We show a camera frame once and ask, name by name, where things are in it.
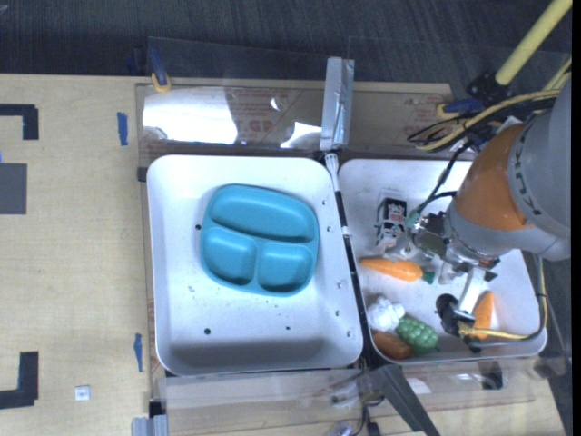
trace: blue divided plate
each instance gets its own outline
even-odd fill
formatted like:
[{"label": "blue divided plate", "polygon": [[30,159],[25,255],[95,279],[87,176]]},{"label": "blue divided plate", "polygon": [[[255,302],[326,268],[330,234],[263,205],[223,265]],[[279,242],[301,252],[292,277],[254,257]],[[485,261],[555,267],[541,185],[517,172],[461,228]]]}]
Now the blue divided plate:
[{"label": "blue divided plate", "polygon": [[304,202],[261,187],[229,184],[206,208],[203,270],[241,291],[288,296],[312,278],[319,250],[317,217]]}]

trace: wooden table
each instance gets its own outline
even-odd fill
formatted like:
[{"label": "wooden table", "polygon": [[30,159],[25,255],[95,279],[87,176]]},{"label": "wooden table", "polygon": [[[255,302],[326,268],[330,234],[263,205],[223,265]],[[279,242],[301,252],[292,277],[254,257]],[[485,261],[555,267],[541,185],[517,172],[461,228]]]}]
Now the wooden table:
[{"label": "wooden table", "polygon": [[[34,104],[40,139],[0,116],[3,163],[27,164],[26,215],[0,215],[0,391],[39,352],[34,406],[0,410],[0,434],[130,434],[148,411],[149,333],[135,86],[145,78],[0,75],[0,103]],[[121,146],[117,113],[128,118]],[[143,338],[143,371],[133,349]],[[88,385],[91,398],[75,400]],[[546,381],[530,402],[433,411],[442,434],[564,434]],[[400,417],[383,433],[409,431]],[[326,434],[328,423],[245,434]]]}]

